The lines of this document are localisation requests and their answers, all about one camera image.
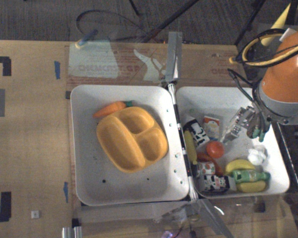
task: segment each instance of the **toy banana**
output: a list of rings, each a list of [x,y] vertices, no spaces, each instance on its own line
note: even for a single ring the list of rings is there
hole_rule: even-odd
[[[189,160],[191,162],[195,162],[195,164],[196,164],[197,152],[195,150],[195,145],[194,145],[194,141],[191,136],[191,133],[188,130],[184,131],[184,141],[185,141],[185,146],[187,148]]]
[[[254,170],[255,166],[247,160],[234,160],[225,167],[225,175],[229,175],[233,170]]]
[[[255,182],[242,182],[236,185],[238,191],[244,193],[257,193],[261,192],[266,188],[266,183],[263,180]]]

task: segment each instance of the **white tray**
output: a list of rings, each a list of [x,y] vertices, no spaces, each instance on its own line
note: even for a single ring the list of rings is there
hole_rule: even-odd
[[[220,119],[220,134],[222,134],[230,120],[240,107],[246,108],[251,102],[237,89],[231,87],[182,87],[176,92],[180,119],[184,114],[195,117],[200,123],[204,116]],[[271,174],[268,188],[261,193],[226,193],[222,195],[204,195],[208,198],[225,198],[280,194],[288,190],[290,180],[281,155],[278,143],[272,127],[265,135],[262,143],[256,139],[250,139],[246,135],[246,129],[242,129],[239,138],[229,142],[225,146],[225,154],[217,159],[218,164],[224,168],[225,165],[236,159],[246,159],[248,149],[255,145],[264,145],[268,158],[261,166],[263,171]]]
[[[146,109],[164,130],[167,154],[134,174],[119,171],[103,152],[93,113],[115,101],[133,101]],[[168,91],[154,86],[80,85],[71,93],[76,191],[89,206],[177,201],[189,192],[179,132]]]

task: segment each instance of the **red tomato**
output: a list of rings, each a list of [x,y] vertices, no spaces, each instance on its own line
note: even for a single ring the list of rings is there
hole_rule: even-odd
[[[224,146],[219,141],[211,141],[207,144],[207,153],[214,159],[218,159],[224,154]]]

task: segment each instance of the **orange robot part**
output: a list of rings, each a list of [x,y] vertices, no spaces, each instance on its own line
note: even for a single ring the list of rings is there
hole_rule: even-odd
[[[298,32],[288,36],[277,51],[298,45]],[[289,50],[276,55],[280,56]],[[298,103],[298,54],[267,69],[261,82],[263,92],[271,99]]]

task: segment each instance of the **yellow plate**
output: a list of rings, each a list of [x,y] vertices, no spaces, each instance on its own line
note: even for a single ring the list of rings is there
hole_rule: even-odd
[[[113,164],[134,173],[165,156],[168,141],[155,119],[144,109],[130,107],[103,118],[97,138]]]

